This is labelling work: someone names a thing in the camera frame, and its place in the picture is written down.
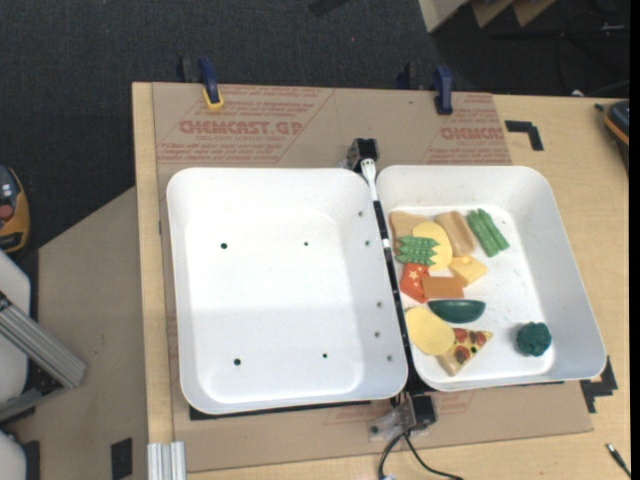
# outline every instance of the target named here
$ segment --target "toy food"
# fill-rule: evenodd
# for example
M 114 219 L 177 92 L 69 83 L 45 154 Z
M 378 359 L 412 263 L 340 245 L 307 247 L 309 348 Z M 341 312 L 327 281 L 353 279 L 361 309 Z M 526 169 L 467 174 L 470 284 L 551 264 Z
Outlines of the toy food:
M 422 291 L 427 299 L 462 299 L 462 284 L 455 277 L 423 277 Z
M 405 313 L 409 339 L 422 352 L 439 356 L 451 348 L 456 337 L 453 329 L 427 308 L 416 306 Z
M 467 216 L 467 222 L 484 252 L 490 258 L 509 247 L 509 242 L 500 233 L 486 211 L 482 209 L 471 211 Z
M 418 302 L 425 302 L 422 289 L 422 278 L 429 275 L 429 270 L 424 265 L 417 263 L 405 263 L 400 280 L 400 291 Z
M 480 300 L 430 300 L 427 305 L 437 316 L 452 324 L 466 324 L 482 316 L 486 304 Z
M 434 221 L 440 224 L 447 233 L 454 257 L 467 256 L 476 249 L 476 238 L 460 212 L 441 213 L 435 216 Z
M 551 345 L 551 332 L 544 322 L 529 322 L 516 337 L 518 350 L 525 355 L 541 356 Z
M 393 236 L 396 239 L 393 244 L 395 254 L 400 254 L 398 247 L 402 245 L 398 238 L 402 236 L 410 236 L 411 230 L 415 226 L 422 222 L 427 222 L 428 220 L 429 219 L 426 217 L 422 217 L 420 215 L 412 215 L 411 213 L 400 211 L 391 212 L 389 214 L 389 223 L 391 224 Z
M 453 329 L 455 341 L 443 354 L 438 356 L 438 362 L 451 376 L 457 375 L 462 368 L 476 357 L 493 337 L 489 331 L 472 331 L 456 327 Z
M 472 256 L 461 256 L 451 259 L 451 273 L 460 280 L 462 286 L 469 286 L 487 273 L 487 266 Z
M 411 235 L 420 238 L 431 238 L 438 243 L 438 245 L 433 247 L 436 254 L 431 257 L 433 265 L 429 266 L 430 270 L 435 272 L 444 270 L 449 266 L 451 258 L 453 257 L 453 251 L 451 250 L 449 237 L 440 224 L 432 221 L 422 222 L 411 230 Z
M 420 238 L 415 236 L 403 236 L 398 239 L 401 245 L 396 259 L 402 263 L 419 263 L 420 265 L 434 265 L 432 257 L 437 254 L 433 249 L 438 242 L 433 238 Z

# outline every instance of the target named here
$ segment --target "cheese slice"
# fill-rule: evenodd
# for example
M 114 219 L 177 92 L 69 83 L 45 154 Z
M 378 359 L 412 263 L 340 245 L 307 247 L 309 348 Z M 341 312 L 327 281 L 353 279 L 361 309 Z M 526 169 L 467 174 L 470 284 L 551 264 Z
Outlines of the cheese slice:
M 444 354 L 455 342 L 453 328 L 431 310 L 416 306 L 405 313 L 409 339 L 423 353 Z

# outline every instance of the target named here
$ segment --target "green beans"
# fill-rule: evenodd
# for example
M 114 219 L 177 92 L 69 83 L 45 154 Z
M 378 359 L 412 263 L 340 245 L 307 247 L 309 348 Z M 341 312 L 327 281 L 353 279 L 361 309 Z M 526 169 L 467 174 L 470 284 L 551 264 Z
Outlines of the green beans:
M 467 222 L 484 252 L 490 258 L 509 247 L 509 242 L 497 228 L 491 216 L 484 210 L 472 210 L 467 215 Z

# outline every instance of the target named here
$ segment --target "tray lid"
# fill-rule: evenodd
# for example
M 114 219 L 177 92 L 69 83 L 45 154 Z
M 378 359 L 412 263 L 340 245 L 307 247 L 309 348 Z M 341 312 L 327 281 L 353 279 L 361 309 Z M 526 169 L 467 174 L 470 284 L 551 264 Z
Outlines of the tray lid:
M 407 361 L 369 189 L 345 169 L 189 168 L 167 188 L 180 380 L 227 414 L 384 399 Z

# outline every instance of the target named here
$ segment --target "pizza slice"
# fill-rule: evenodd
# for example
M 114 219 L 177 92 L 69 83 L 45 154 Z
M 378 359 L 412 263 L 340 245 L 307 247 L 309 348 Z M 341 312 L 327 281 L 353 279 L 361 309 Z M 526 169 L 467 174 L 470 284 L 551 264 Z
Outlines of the pizza slice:
M 438 356 L 438 362 L 451 376 L 457 375 L 462 368 L 476 356 L 493 337 L 489 331 L 472 331 L 455 327 L 456 339 L 451 348 Z

